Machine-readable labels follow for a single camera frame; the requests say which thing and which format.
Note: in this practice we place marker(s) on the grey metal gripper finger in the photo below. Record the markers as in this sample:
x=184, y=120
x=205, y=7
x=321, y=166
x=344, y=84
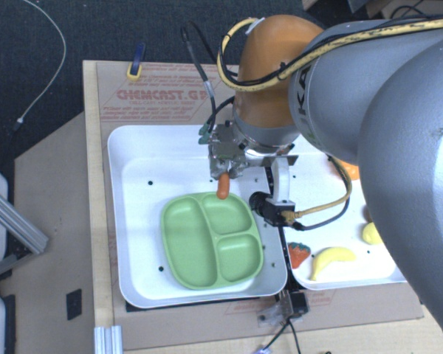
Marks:
x=237, y=169
x=218, y=171

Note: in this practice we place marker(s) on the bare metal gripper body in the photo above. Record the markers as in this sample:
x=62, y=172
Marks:
x=225, y=144

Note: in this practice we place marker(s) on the orange toy sausage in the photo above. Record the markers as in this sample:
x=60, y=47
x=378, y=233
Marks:
x=223, y=188

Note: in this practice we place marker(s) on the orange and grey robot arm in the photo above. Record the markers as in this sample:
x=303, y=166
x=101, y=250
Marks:
x=373, y=105

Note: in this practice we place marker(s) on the green divided plate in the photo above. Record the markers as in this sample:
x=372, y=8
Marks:
x=192, y=242

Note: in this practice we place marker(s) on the white plastic tray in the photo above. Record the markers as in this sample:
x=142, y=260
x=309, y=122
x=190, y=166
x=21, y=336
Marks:
x=339, y=267
x=144, y=205

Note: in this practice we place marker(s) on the brown cardboard board, red print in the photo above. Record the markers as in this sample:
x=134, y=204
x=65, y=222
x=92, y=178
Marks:
x=155, y=98

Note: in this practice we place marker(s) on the red toy strawberry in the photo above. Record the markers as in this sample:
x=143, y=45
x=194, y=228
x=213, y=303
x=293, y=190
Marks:
x=298, y=254

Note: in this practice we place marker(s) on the orange toy fruit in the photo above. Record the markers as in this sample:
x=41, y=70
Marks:
x=352, y=171

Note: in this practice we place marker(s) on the yellow banana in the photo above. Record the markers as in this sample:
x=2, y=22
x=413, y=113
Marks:
x=328, y=256

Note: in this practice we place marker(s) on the yellow toy lemon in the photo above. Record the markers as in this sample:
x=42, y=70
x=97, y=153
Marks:
x=371, y=234

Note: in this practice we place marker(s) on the black cylinder on white bracket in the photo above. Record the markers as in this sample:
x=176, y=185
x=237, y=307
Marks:
x=277, y=208

